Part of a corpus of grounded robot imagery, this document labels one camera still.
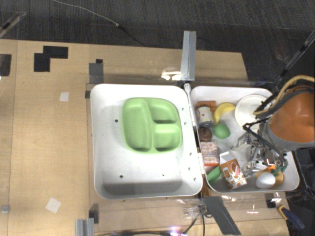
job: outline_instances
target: white sticker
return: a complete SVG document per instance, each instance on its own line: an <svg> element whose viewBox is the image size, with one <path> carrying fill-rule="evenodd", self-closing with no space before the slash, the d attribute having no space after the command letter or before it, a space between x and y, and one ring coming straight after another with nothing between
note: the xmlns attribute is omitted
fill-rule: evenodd
<svg viewBox="0 0 315 236"><path fill-rule="evenodd" d="M60 95L60 100L59 101L69 101L69 92L62 92Z"/></svg>
<svg viewBox="0 0 315 236"><path fill-rule="evenodd" d="M61 202L54 199L54 198L50 198L50 200L48 201L48 204L46 205L46 209L53 212L53 213L57 213L59 207L61 205Z"/></svg>

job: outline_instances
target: chocolate milk carton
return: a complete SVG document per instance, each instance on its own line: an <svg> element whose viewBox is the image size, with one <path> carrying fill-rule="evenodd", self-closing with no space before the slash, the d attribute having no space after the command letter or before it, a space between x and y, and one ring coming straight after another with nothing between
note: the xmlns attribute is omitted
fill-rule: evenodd
<svg viewBox="0 0 315 236"><path fill-rule="evenodd" d="M241 171L241 167L230 152L220 154L220 168L229 189L236 189L247 184L246 178Z"/></svg>

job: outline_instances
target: wooden surface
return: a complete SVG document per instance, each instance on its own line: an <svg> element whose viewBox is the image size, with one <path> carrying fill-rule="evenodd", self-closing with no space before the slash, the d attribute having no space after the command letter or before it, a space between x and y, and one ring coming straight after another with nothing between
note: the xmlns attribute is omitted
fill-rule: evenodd
<svg viewBox="0 0 315 236"><path fill-rule="evenodd" d="M42 53L43 45L69 47L68 59L51 59L50 73L33 71L34 53ZM181 51L26 41L17 41L13 46L10 49L5 40L0 40L0 53L17 58L16 76L13 69L0 81L0 104L6 106L5 111L0 109L0 200L4 205L9 198L11 205L9 217L1 214L0 235L71 236L75 220L86 219L90 208L84 98L88 64L103 59L105 81L111 76L128 75L144 82L160 79L163 71L179 71ZM196 75L205 78L247 78L240 53L197 51L196 68ZM70 93L68 102L59 101L61 92ZM56 214L45 209L51 197L61 202ZM272 221L285 225L282 219ZM207 225L207 231L213 233L206 235L220 235L219 231L214 234L213 226ZM282 235L287 235L285 229L283 226ZM190 235L199 232L196 226Z"/></svg>

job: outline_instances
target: white egg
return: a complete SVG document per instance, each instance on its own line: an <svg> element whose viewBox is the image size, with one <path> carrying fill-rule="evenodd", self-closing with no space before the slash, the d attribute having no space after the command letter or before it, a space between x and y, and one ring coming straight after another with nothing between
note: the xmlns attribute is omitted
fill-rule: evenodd
<svg viewBox="0 0 315 236"><path fill-rule="evenodd" d="M256 180L256 186L260 189L268 189L274 186L276 178L269 172L264 172Z"/></svg>

